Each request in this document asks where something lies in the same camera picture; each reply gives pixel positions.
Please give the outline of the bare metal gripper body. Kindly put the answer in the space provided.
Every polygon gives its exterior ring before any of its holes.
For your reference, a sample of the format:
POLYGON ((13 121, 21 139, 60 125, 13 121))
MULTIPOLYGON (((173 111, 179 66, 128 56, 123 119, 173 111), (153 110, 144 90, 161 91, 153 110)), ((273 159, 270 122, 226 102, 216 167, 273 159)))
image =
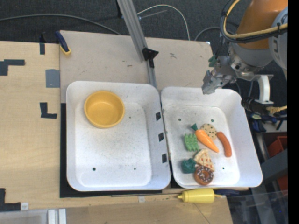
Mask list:
POLYGON ((234 83, 237 79, 247 81, 254 80, 255 75, 262 67, 245 63, 238 55, 211 57, 211 74, 213 77, 224 77, 228 83, 234 83))

